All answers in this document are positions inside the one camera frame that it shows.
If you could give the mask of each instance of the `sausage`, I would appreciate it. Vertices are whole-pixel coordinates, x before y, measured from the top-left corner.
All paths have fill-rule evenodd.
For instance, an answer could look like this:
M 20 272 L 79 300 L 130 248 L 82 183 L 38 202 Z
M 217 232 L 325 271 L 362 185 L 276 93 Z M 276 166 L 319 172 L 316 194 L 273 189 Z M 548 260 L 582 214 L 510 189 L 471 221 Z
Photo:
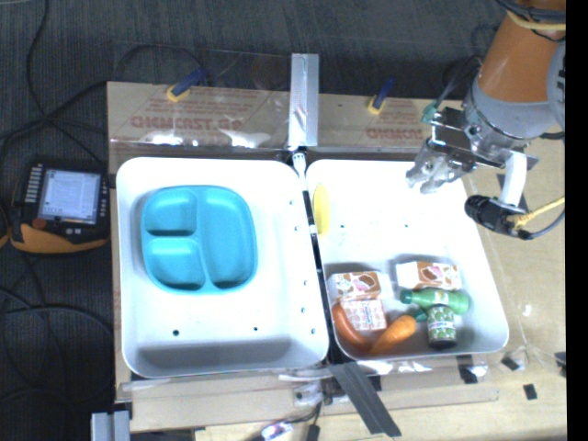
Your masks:
M 337 331 L 339 337 L 348 342 L 354 348 L 362 352 L 367 352 L 371 347 L 371 341 L 356 330 L 356 328 L 347 318 L 345 310 L 340 303 L 337 302 L 333 305 L 331 314 L 333 315 L 334 328 Z

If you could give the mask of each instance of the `blue clamp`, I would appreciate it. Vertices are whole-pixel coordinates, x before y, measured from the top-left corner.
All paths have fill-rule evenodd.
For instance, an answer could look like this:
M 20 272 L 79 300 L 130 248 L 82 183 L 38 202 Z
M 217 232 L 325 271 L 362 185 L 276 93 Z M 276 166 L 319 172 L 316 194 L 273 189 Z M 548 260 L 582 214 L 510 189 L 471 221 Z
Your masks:
M 395 82 L 396 79 L 394 77 L 388 77 L 386 82 L 384 82 L 384 85 L 378 91 L 378 94 L 371 97 L 369 100 L 369 105 L 367 106 L 367 109 L 371 114 L 379 114 L 381 112 L 381 110 L 384 108 L 384 100 L 386 99 L 386 96 L 388 96 L 388 93 L 391 91 L 391 89 L 394 87 Z
M 167 89 L 167 97 L 170 101 L 177 103 L 182 98 L 185 98 L 188 94 L 190 86 L 197 85 L 206 78 L 206 69 L 198 68 L 193 72 L 190 72 L 177 84 L 170 86 Z

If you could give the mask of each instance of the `yellow cable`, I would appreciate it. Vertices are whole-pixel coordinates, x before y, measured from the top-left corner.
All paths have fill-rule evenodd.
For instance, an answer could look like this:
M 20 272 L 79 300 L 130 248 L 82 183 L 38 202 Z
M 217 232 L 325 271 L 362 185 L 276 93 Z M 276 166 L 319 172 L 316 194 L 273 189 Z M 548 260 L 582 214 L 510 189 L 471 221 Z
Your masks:
M 546 204 L 545 206 L 540 207 L 539 209 L 531 210 L 527 214 L 515 214 L 509 218 L 510 222 L 514 223 L 514 229 L 520 229 L 526 225 L 527 222 L 533 220 L 539 214 L 543 214 L 550 209 L 556 208 L 560 204 L 563 204 L 566 201 L 566 197 L 562 196 L 555 201 L 551 201 L 550 203 Z
M 527 21 L 512 11 L 506 10 L 506 14 L 520 27 L 527 29 L 536 29 L 540 31 L 565 31 L 565 23 L 539 23 L 537 21 Z

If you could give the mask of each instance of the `green can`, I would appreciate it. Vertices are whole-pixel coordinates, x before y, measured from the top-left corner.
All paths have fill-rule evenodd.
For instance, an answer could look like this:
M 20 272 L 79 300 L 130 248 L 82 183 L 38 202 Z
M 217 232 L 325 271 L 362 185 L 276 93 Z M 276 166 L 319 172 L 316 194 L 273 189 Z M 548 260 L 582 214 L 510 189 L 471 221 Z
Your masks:
M 429 345 L 434 349 L 447 349 L 458 344 L 455 313 L 447 305 L 434 305 L 426 311 Z

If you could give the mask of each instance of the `green bottle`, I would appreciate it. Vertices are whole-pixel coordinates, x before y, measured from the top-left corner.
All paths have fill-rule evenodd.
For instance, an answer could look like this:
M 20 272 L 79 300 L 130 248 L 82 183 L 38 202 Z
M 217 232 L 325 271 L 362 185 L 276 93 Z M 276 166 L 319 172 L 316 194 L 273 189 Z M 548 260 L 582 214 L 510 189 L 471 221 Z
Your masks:
M 415 303 L 423 309 L 434 305 L 447 305 L 456 315 L 463 315 L 469 309 L 469 297 L 467 294 L 455 290 L 443 290 L 424 288 L 418 291 L 403 289 L 401 302 L 404 304 Z

